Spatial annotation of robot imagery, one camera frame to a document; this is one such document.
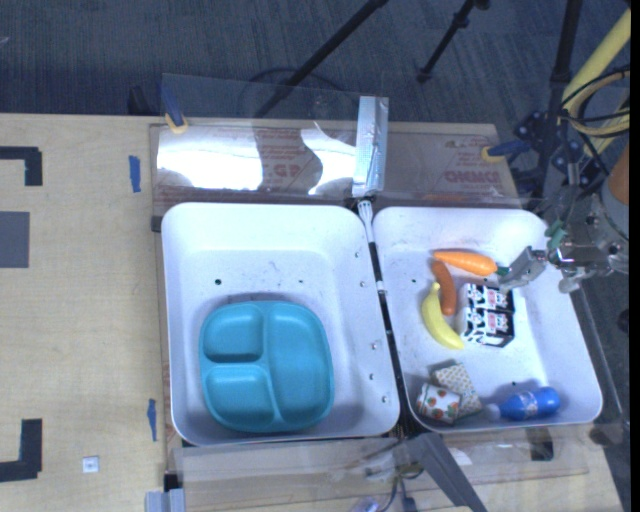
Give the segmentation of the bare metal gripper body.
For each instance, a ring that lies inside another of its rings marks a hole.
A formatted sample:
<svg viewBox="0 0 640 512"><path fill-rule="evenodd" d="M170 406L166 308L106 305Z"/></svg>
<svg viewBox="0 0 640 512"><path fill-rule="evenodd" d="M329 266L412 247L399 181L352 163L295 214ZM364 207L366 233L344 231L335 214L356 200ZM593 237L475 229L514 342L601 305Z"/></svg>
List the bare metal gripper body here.
<svg viewBox="0 0 640 512"><path fill-rule="evenodd" d="M556 208L548 260L567 276L629 272L629 206L609 192L579 193Z"/></svg>

